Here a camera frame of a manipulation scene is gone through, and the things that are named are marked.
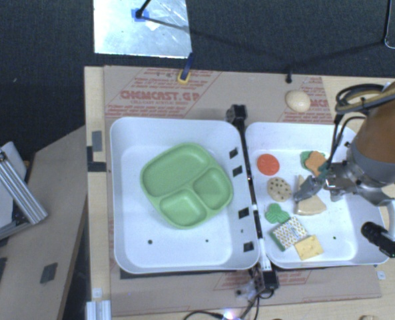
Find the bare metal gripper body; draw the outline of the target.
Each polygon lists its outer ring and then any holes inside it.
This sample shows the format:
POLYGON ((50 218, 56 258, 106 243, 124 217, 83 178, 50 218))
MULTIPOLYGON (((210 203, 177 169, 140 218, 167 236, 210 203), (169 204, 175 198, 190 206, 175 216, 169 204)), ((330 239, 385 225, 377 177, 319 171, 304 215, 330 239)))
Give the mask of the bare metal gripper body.
POLYGON ((393 200, 382 188, 395 184, 395 174, 391 170, 380 170, 382 165, 375 165, 369 170, 356 163, 333 163, 324 178, 323 189, 330 192, 332 201, 338 201, 345 194, 359 195, 374 206, 386 206, 393 200))

